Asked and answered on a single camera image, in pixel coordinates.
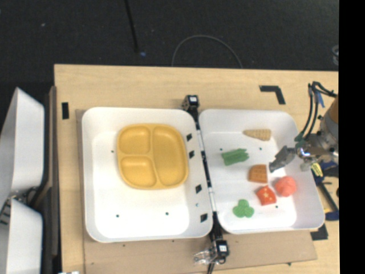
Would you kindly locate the pink toy food lump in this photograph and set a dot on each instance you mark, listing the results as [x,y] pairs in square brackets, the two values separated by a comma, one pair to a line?
[285,186]

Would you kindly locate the red pizza slice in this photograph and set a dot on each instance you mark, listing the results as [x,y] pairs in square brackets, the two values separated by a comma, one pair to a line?
[266,195]

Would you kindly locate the thin black and white rod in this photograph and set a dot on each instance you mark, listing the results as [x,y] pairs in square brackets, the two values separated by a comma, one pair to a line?
[206,173]

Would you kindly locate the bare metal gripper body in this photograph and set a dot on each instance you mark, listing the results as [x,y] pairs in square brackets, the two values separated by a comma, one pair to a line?
[319,148]

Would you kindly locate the green broccoli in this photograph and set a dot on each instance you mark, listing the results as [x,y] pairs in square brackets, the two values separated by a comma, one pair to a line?
[243,209]

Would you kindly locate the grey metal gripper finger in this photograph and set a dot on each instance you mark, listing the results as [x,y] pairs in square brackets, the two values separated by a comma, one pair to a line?
[305,166]
[281,158]

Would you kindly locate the white plastic tray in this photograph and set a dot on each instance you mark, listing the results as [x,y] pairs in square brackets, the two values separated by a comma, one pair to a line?
[236,181]
[142,210]

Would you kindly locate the tan waffle cone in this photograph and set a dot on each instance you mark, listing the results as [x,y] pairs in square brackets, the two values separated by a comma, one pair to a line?
[258,133]

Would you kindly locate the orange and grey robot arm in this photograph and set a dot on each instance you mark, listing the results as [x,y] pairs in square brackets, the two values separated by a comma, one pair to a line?
[334,110]

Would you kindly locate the yellow divided plate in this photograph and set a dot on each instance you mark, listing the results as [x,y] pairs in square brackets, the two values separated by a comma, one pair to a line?
[168,156]

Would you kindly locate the green toy vegetable bundle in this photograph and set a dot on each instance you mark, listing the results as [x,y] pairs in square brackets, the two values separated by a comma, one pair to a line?
[234,156]

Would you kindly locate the orange waffle biscuit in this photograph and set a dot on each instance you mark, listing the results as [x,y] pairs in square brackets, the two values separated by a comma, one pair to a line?
[258,174]

